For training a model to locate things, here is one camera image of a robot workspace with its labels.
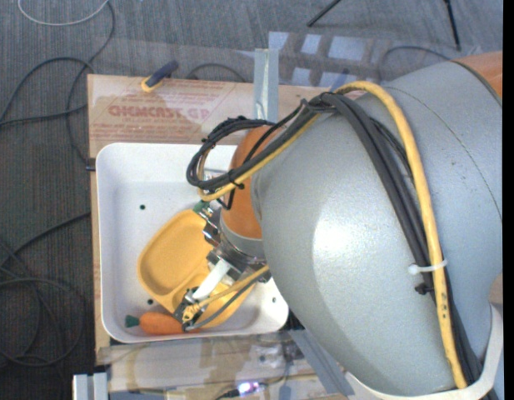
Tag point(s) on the brown cardboard board, red print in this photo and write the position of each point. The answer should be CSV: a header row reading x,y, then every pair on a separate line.
x,y
156,115

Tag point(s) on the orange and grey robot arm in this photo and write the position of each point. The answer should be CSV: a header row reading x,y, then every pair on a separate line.
x,y
356,231

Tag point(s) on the white plastic tray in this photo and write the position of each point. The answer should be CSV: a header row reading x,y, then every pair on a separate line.
x,y
127,181

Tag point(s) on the orange carrot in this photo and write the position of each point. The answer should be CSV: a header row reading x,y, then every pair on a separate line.
x,y
158,324

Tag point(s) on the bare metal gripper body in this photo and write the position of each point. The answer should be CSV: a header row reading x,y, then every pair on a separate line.
x,y
213,227

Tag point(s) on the orange divided plate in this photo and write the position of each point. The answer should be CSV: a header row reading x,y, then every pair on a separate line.
x,y
173,252

